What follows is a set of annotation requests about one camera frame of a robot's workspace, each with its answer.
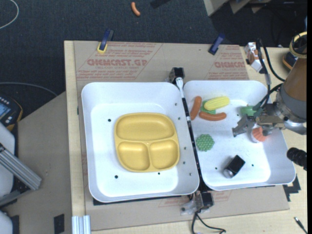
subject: dark floor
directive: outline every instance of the dark floor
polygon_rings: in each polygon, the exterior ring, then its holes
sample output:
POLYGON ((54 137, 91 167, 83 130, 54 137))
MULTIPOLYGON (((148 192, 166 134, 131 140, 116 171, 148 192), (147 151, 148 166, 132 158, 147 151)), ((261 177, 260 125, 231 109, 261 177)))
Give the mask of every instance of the dark floor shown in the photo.
MULTIPOLYGON (((65 91, 64 40, 101 40, 107 27, 115 41, 213 43, 218 33, 223 43, 244 46, 261 38, 267 47, 287 47, 305 30, 307 0, 273 0, 253 13, 243 8, 235 15, 224 4, 208 17, 203 0, 171 0, 153 8, 154 0, 14 0, 18 18, 0 29, 0 92, 15 98, 24 116, 54 96, 36 87, 3 85, 24 82, 60 94, 65 91), (130 9, 135 1, 141 16, 130 9), (277 6, 294 1, 296 6, 277 6)), ((16 14, 9 0, 0 0, 0 27, 16 14)))

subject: white tray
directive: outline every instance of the white tray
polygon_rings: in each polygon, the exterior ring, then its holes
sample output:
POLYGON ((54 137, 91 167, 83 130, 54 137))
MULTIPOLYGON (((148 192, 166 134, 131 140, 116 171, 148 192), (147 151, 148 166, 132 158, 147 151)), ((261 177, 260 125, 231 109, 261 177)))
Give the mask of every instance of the white tray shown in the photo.
POLYGON ((167 82, 93 82, 81 94, 88 179, 91 195, 100 202, 189 195, 199 176, 178 88, 167 82), (114 142, 116 120, 129 113, 168 116, 178 135, 180 159, 166 171, 130 172, 119 163, 114 142))
POLYGON ((227 117, 221 121, 206 121, 196 117, 192 121, 195 139, 210 134, 215 144, 207 152, 197 151, 203 180, 213 190, 238 189, 291 183, 295 178, 293 163, 287 159, 288 150, 282 131, 273 130, 265 142, 252 142, 249 133, 233 137, 232 128, 241 119, 240 107, 256 105, 267 93, 257 81, 189 81, 184 86, 185 98, 191 111, 194 98, 203 100, 218 96, 230 98, 230 104, 218 109, 227 117), (226 178, 223 169, 239 155, 246 161, 233 178, 226 178))

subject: table surface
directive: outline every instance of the table surface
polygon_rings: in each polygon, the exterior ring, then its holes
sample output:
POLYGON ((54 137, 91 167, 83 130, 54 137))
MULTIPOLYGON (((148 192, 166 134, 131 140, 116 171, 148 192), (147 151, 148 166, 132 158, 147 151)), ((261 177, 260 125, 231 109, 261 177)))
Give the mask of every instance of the table surface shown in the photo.
MULTIPOLYGON (((82 179, 82 163, 80 154, 80 133, 79 120, 77 115, 78 97, 76 87, 75 70, 75 51, 74 41, 64 42, 65 51, 65 72, 66 72, 66 94, 67 94, 67 112, 68 112, 68 135, 69 135, 69 155, 71 172, 71 196, 72 196, 72 214, 73 216, 85 215, 84 189, 82 179)), ((274 70, 281 76, 286 77, 288 70, 283 67, 282 57, 288 52, 287 48, 268 48, 271 64, 274 70)), ((246 64, 246 69, 250 80, 257 80, 265 84, 263 75, 257 73, 251 66, 246 64)), ((272 87, 280 83, 274 77, 271 71, 272 87)), ((283 130, 287 146, 296 147, 307 151, 307 137, 301 136, 289 130, 283 130)), ((307 206, 307 172, 302 167, 295 165, 297 177, 301 190, 297 194, 291 194, 289 210, 246 214, 238 216, 228 216, 206 219, 208 225, 221 227, 229 234, 262 234, 262 233, 304 233, 294 220, 297 217, 308 229, 308 206, 307 206)), ((199 221, 195 223, 195 232, 215 233, 207 229, 199 221)), ((113 230, 103 230, 92 232, 93 234, 168 234, 168 233, 191 233, 191 222, 180 221, 166 224, 145 225, 138 227, 129 227, 113 230)))

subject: yellow plate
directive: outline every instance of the yellow plate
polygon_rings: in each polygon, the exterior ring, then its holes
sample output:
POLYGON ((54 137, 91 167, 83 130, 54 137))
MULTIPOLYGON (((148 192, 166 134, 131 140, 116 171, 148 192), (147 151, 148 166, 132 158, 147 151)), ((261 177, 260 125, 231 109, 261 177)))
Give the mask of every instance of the yellow plate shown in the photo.
POLYGON ((179 161, 176 128, 166 115, 123 115, 115 123, 114 135, 118 159, 129 171, 163 171, 174 167, 179 161))

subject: blue clip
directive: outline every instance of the blue clip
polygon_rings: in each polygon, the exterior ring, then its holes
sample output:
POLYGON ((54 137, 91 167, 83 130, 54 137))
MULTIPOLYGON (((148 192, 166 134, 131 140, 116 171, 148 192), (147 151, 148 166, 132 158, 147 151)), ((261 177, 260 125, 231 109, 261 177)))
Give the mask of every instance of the blue clip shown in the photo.
POLYGON ((97 51, 100 54, 104 54, 105 53, 105 51, 107 49, 107 44, 106 43, 113 38, 113 35, 114 35, 114 31, 113 30, 111 30, 111 29, 106 29, 105 30, 103 40, 97 46, 97 51))
POLYGON ((210 49, 208 50, 208 52, 210 54, 215 55, 217 50, 218 50, 218 46, 221 44, 221 42, 225 39, 225 35, 223 33, 220 33, 219 36, 217 37, 216 40, 214 40, 213 45, 210 47, 210 49))

